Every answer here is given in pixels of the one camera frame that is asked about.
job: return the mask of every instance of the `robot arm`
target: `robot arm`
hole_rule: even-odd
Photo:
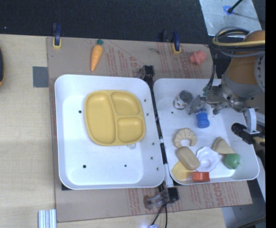
[[[242,42],[222,42],[243,36]],[[248,108],[245,101],[265,91],[265,31],[249,32],[240,28],[224,28],[212,40],[214,49],[232,57],[231,62],[221,77],[219,86],[212,86],[209,82],[206,94],[206,103],[218,114],[223,108],[233,108],[243,113],[247,120],[249,134],[257,131],[258,108]]]

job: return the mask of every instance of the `toy food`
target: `toy food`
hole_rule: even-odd
[[[177,156],[186,169],[194,171],[199,165],[199,159],[189,147],[182,146],[177,150]]]
[[[134,144],[145,135],[142,106],[128,91],[100,90],[88,94],[84,117],[91,140],[102,146]]]
[[[193,181],[210,181],[210,173],[194,171]]]
[[[181,140],[188,139],[190,140],[190,146],[194,146],[197,142],[197,136],[189,128],[181,128],[174,135],[173,143],[177,148],[181,148]]]
[[[187,179],[193,173],[193,171],[186,169],[186,167],[181,163],[181,161],[178,161],[172,168],[172,173],[178,180],[182,181]]]
[[[228,143],[221,137],[215,139],[212,150],[218,152],[219,154],[234,154],[233,149],[228,145]]]
[[[190,56],[190,61],[191,63],[197,63],[200,65],[206,60],[206,53],[204,51],[195,51],[193,54]]]
[[[200,166],[196,168],[196,171],[210,172],[219,162],[219,154],[208,146],[199,149],[196,157],[200,161]]]
[[[237,165],[239,164],[239,155],[234,154],[226,154],[223,160],[223,163],[228,167],[229,169],[236,169]]]
[[[183,110],[193,100],[193,96],[187,90],[182,90],[173,101],[173,105],[178,110]]]
[[[103,47],[102,47],[103,41],[101,39],[97,40],[97,45],[93,47],[92,49],[92,55],[91,55],[91,71],[94,71],[102,54],[103,54]]]

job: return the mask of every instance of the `light wood surface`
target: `light wood surface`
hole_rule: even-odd
[[[55,209],[48,88],[33,87],[47,67],[46,37],[1,35],[6,77],[0,87],[0,228],[37,228],[39,210]],[[223,228],[222,211],[168,213],[168,227]],[[147,228],[155,215],[58,223],[58,228]],[[156,223],[165,225],[165,214]]]

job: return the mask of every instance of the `white tray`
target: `white tray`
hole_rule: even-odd
[[[222,137],[231,148],[240,155],[240,164],[236,169],[228,169],[221,161],[215,169],[210,171],[210,182],[243,181],[255,179],[259,174],[259,164],[252,144],[245,143],[240,137],[235,135],[231,126],[234,123],[245,124],[244,116],[235,110],[227,108],[221,110],[217,115],[213,115],[210,105],[206,105],[210,126],[200,129],[196,125],[195,115],[188,114],[187,109],[177,110],[173,106],[174,98],[182,91],[188,90],[193,95],[202,96],[202,89],[208,83],[208,79],[159,79],[154,83],[154,95],[162,130],[163,140],[166,148],[166,157],[171,177],[182,185],[197,184],[190,175],[186,180],[177,180],[171,172],[173,166],[179,161],[173,143],[173,136],[181,128],[190,128],[197,135],[197,143],[189,147],[195,154],[198,149],[204,146],[212,146],[217,137]],[[215,79],[213,85],[217,86],[221,80]]]
[[[125,90],[140,101],[146,133],[134,149],[100,146],[89,137],[84,100],[98,90]],[[160,185],[163,160],[149,87],[138,78],[63,75],[55,82],[59,176],[70,189],[144,188]]]

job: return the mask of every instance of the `black cable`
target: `black cable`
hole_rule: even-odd
[[[167,228],[167,208],[166,208],[166,226],[165,226],[165,228]]]
[[[157,213],[157,215],[156,215],[154,221],[152,222],[151,226],[155,224],[155,221],[157,220],[158,216],[160,215],[161,210],[162,210],[164,207],[165,207],[165,209],[166,209],[166,206],[167,206],[167,202],[164,203],[164,204],[160,207],[160,210],[158,211],[158,213]],[[166,227],[167,227],[167,209],[166,209]]]
[[[213,80],[214,80],[214,77],[215,77],[215,72],[216,72],[216,65],[213,64],[213,65],[212,65],[212,75],[211,75],[210,81],[209,81],[209,83],[208,83],[209,89],[211,89],[211,87],[212,87]]]
[[[252,44],[252,43],[237,43],[237,42],[222,42],[221,39],[229,39],[231,36],[247,36],[250,31],[238,27],[225,27],[221,29],[212,40],[212,47],[222,54],[229,57],[249,57],[258,56],[265,53],[265,43]]]

